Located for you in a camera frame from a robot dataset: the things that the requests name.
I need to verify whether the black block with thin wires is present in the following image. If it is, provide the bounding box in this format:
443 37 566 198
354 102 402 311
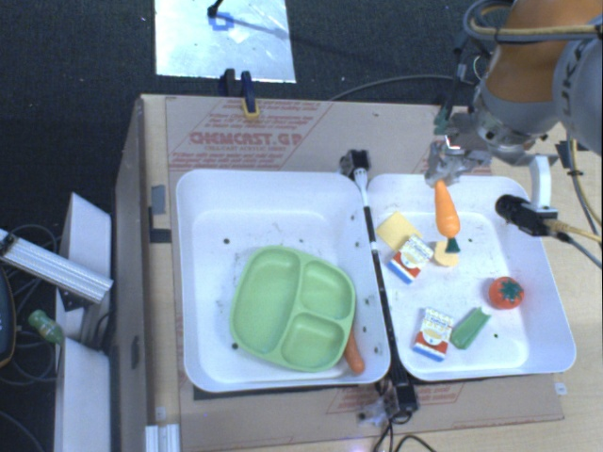
339 148 372 177
390 378 420 414

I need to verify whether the pale yellow biscuit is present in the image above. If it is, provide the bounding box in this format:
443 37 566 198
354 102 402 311
432 239 461 268

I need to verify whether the orange toy sausage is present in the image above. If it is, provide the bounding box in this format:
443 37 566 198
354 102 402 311
342 329 367 377

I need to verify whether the green lumpy toy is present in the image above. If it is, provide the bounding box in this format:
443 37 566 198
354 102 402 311
26 309 65 346

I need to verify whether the black cylinder on white bracket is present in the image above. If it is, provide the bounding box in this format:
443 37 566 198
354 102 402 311
494 154 560 237

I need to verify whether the green toy celery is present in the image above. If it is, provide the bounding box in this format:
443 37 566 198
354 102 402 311
448 306 493 351

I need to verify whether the red toy tomato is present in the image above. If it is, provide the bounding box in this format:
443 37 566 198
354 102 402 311
487 275 526 311

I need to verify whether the white plastic tray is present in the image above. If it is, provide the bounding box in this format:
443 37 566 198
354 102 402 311
175 168 393 394
366 172 578 382

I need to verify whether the red, white and blue carton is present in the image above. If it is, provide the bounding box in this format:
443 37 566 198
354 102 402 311
387 233 435 285
412 306 456 363

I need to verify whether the thin black and white rod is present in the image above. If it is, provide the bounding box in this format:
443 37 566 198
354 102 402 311
352 167 410 386

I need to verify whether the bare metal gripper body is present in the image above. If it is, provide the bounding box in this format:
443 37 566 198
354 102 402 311
443 110 544 168

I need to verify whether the orange toy carrot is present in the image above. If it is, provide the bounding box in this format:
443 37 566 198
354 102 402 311
433 179 463 255

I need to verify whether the yellow cheese slice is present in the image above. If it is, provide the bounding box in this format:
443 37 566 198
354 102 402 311
374 210 423 252

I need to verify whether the brown cardboard board, red print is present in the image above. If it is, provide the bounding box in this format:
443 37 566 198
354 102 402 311
164 94 565 442

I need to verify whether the green divided plate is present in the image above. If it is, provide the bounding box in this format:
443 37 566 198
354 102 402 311
228 244 357 374

